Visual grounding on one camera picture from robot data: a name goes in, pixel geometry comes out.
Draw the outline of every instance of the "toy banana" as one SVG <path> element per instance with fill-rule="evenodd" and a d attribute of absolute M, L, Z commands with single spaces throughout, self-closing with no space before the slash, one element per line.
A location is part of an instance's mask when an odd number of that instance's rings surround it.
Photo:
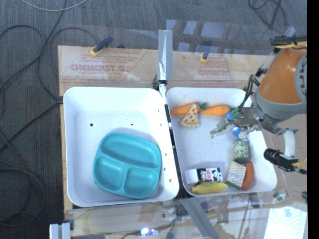
<path fill-rule="evenodd" d="M 228 186 L 225 183 L 215 182 L 215 183 L 200 183 L 192 187 L 192 191 L 198 194 L 210 194 L 218 193 L 227 189 Z"/>

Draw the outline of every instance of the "teal divided plate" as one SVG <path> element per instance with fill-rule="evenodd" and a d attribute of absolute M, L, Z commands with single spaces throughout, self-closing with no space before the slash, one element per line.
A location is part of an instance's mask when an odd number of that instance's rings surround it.
<path fill-rule="evenodd" d="M 161 152 L 155 144 L 131 134 L 114 132 L 100 142 L 93 177 L 106 191 L 142 199 L 155 190 L 161 164 Z"/>

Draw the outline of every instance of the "toy pizza slice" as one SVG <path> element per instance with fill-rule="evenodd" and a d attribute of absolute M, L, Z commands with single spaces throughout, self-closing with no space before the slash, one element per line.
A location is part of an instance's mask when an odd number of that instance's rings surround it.
<path fill-rule="evenodd" d="M 179 124 L 184 126 L 184 127 L 187 127 L 187 128 L 199 127 L 199 120 L 198 120 L 196 104 L 191 105 L 188 112 L 182 118 L 182 120 L 180 121 Z"/>

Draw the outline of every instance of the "carrot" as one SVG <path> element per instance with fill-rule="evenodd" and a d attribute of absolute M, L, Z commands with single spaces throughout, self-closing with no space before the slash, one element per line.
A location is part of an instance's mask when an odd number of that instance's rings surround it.
<path fill-rule="evenodd" d="M 206 103 L 203 103 L 202 105 L 199 105 L 197 103 L 191 103 L 191 104 L 183 105 L 183 106 L 180 106 L 180 107 L 177 107 L 177 108 L 173 109 L 172 111 L 170 111 L 170 114 L 184 115 L 184 114 L 186 114 L 189 111 L 189 109 L 192 106 L 192 104 L 196 104 L 197 111 L 199 111 L 200 109 L 205 109 L 206 108 Z"/>
<path fill-rule="evenodd" d="M 243 184 L 241 186 L 242 190 L 247 190 L 250 186 L 250 184 L 253 181 L 254 178 L 254 168 L 253 168 L 253 163 L 248 161 L 245 163 L 246 166 L 246 173 L 245 173 L 245 178 L 243 181 Z"/>
<path fill-rule="evenodd" d="M 230 108 L 227 105 L 211 106 L 200 111 L 201 114 L 221 116 L 225 115 L 228 112 L 230 112 Z"/>

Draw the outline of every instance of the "dark floor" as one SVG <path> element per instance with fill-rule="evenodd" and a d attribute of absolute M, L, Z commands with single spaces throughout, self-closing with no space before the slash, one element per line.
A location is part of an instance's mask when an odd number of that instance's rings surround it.
<path fill-rule="evenodd" d="M 0 238 L 48 238 L 63 214 L 57 46 L 263 54 L 270 39 L 307 34 L 307 0 L 0 0 Z"/>

